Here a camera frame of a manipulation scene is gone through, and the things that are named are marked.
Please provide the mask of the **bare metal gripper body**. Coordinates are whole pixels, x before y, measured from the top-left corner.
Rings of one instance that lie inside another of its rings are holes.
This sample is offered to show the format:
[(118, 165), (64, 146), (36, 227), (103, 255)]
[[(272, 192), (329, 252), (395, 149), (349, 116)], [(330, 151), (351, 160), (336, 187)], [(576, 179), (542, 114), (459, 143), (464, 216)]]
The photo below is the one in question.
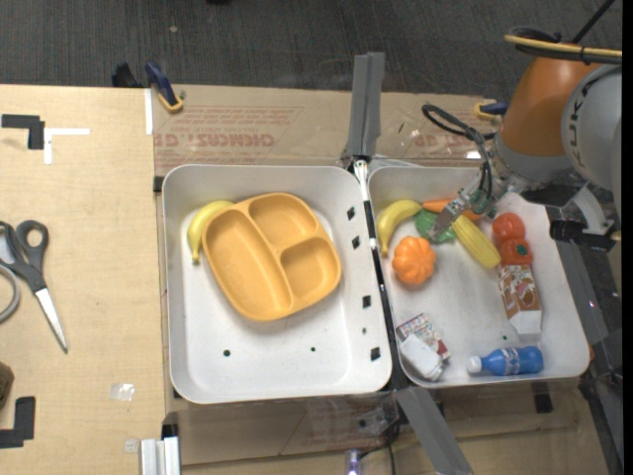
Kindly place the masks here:
[(484, 163), (476, 177), (458, 191), (457, 199), (464, 210), (485, 215), (507, 192), (516, 191), (519, 187), (519, 177), (508, 169)]

